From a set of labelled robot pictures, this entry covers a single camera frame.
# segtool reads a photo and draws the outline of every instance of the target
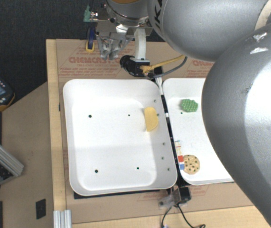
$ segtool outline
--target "white container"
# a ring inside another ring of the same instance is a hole
[[[195,155],[200,170],[193,185],[233,181],[207,137],[201,112],[205,79],[168,79],[163,84],[174,141],[182,155]],[[157,85],[145,79],[74,79],[63,90],[69,175],[72,189],[84,196],[157,190],[177,180],[168,126]],[[181,100],[198,110],[186,113]],[[154,107],[159,124],[146,131],[144,109]]]
[[[84,196],[173,186],[177,171],[158,87],[148,80],[74,79],[63,89],[70,184]],[[159,124],[146,131],[144,109]]]

